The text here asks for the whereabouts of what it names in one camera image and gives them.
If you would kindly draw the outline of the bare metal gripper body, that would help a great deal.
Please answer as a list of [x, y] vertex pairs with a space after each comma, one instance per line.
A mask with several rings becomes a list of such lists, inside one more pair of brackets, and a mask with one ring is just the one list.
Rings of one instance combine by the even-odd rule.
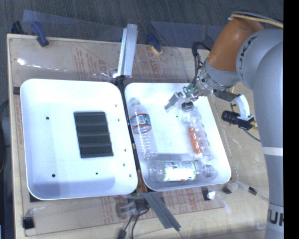
[[195, 82], [183, 87], [185, 96], [208, 96], [215, 89], [214, 82], [208, 75], [197, 76]]

